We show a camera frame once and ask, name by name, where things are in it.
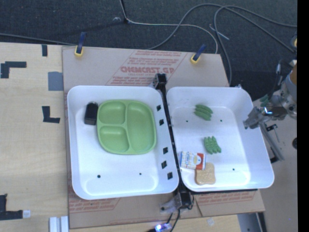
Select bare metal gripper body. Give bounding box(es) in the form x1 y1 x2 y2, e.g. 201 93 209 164
262 94 297 120

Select white plastic tray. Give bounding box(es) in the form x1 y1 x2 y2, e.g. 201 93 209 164
67 85 180 200
166 86 275 192

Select green pea pods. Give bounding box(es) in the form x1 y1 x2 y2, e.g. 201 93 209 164
194 104 214 121
203 136 222 155

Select tan bread slice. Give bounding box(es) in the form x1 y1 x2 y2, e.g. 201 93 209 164
195 162 216 186

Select white and red carton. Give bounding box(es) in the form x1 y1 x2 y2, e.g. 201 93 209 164
179 150 207 171

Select green divided plate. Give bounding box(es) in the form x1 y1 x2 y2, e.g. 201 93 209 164
97 100 157 156

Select small black bottle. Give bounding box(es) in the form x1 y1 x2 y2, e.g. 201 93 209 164
84 101 99 126

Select brown cardboard board red print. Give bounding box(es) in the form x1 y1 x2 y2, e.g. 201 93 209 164
61 46 266 229

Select black block with wires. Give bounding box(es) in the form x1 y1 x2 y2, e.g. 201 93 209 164
177 190 195 209

